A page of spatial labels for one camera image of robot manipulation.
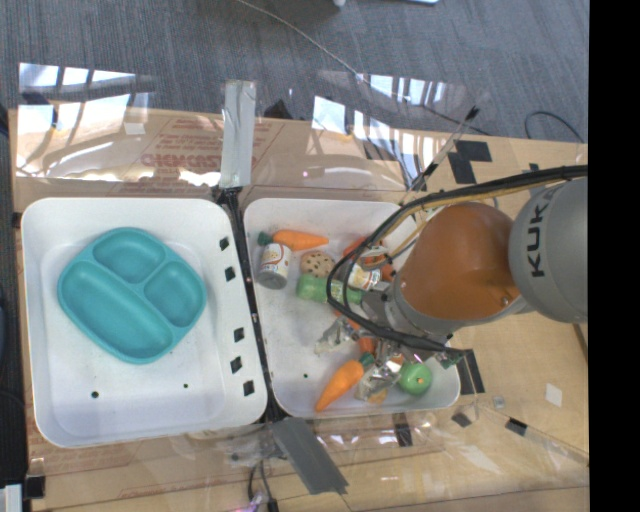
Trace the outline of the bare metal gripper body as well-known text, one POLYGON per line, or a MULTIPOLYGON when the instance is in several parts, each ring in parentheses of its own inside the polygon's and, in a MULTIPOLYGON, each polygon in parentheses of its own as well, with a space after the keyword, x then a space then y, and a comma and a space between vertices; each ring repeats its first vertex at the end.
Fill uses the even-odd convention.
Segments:
POLYGON ((393 285, 388 282, 366 291, 361 301, 361 308, 373 322, 393 322, 395 306, 393 285))

